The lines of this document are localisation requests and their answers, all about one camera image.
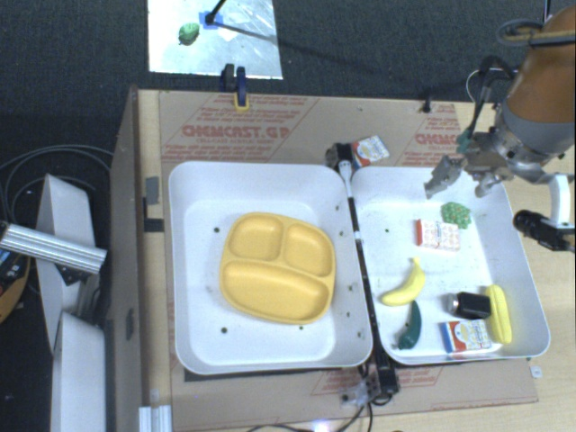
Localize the green pepper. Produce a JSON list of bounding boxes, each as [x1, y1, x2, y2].
[[397, 300, 423, 351]]

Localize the brown cardboard board, red print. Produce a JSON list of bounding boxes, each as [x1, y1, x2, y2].
[[157, 88, 540, 423]]

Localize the black can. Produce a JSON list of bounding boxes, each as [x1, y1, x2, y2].
[[445, 291, 493, 320]]

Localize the yellow divided plate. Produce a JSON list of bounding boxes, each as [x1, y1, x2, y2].
[[218, 211, 338, 327]]

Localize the red blue white carton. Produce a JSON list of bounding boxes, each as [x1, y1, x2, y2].
[[350, 134, 392, 169], [438, 319, 494, 356]]

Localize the white plastic tray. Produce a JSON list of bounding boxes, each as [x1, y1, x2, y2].
[[349, 165, 553, 367], [167, 160, 375, 376]]

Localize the thin black and white rod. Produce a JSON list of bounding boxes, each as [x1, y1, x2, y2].
[[339, 159, 384, 369]]

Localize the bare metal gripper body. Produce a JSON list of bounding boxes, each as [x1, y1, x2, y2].
[[462, 126, 563, 184]]

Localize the green toy vegetable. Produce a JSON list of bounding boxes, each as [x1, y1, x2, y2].
[[178, 22, 202, 47]]

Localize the black cylinder on white bracket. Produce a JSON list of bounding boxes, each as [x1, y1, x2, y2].
[[512, 173, 576, 254]]

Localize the red and white carton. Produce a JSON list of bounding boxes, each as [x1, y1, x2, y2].
[[414, 218, 462, 254]]

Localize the green grapes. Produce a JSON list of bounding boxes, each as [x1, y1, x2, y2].
[[439, 201, 473, 230]]

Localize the yellow banana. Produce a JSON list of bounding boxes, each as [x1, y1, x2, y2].
[[381, 256, 428, 308]]

